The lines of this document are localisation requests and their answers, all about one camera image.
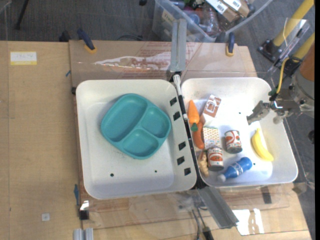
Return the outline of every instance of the clear plastic bin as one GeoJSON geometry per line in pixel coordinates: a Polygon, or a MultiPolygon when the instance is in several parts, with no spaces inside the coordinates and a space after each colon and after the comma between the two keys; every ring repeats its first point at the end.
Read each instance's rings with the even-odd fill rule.
{"type": "MultiPolygon", "coordinates": [[[[226,37],[230,32],[234,32],[248,21],[259,14],[272,0],[254,0],[252,5],[255,7],[255,13],[241,21],[239,24],[225,31],[226,37]]],[[[174,5],[170,0],[155,0],[152,30],[162,41],[171,40],[172,22],[181,18],[187,22],[187,42],[212,43],[216,37],[207,35],[193,20],[189,17],[190,12],[185,12],[174,5]]]]}

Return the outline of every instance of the tin can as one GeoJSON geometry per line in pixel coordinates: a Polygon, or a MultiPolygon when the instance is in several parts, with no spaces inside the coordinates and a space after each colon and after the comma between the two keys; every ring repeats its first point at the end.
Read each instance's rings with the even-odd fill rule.
{"type": "Polygon", "coordinates": [[[208,169],[210,171],[221,171],[224,168],[222,148],[219,146],[211,147],[206,152],[208,158],[208,169]]]}
{"type": "Polygon", "coordinates": [[[238,130],[228,130],[225,134],[225,146],[226,151],[231,154],[240,153],[242,149],[242,144],[240,141],[240,133],[238,130]]]}

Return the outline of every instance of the yellow banana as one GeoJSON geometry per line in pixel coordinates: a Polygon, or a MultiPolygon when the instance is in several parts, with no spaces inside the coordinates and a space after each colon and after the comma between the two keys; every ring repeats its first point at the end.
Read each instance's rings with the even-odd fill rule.
{"type": "Polygon", "coordinates": [[[270,152],[264,147],[261,141],[261,129],[258,128],[254,135],[251,138],[251,143],[254,148],[254,151],[257,153],[261,159],[266,161],[273,161],[274,157],[270,152]]]}

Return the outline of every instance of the blue and yellow clamp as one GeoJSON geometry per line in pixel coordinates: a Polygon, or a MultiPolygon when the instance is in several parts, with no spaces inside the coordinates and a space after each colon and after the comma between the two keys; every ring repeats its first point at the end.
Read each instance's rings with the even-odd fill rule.
{"type": "Polygon", "coordinates": [[[235,46],[235,34],[231,32],[229,34],[229,40],[225,46],[225,54],[229,57],[234,55],[234,46],[235,46]]]}
{"type": "Polygon", "coordinates": [[[90,53],[94,54],[97,51],[97,48],[92,43],[91,38],[87,35],[86,32],[84,32],[81,28],[77,30],[77,34],[79,36],[79,39],[82,39],[85,43],[84,48],[90,53]]]}

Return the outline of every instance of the teal plate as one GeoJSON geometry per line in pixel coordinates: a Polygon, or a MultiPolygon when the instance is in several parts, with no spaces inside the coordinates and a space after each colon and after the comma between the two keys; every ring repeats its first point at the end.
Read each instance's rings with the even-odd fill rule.
{"type": "Polygon", "coordinates": [[[121,96],[104,115],[100,130],[123,153],[135,159],[147,159],[167,139],[171,121],[155,104],[129,93],[121,96]]]}

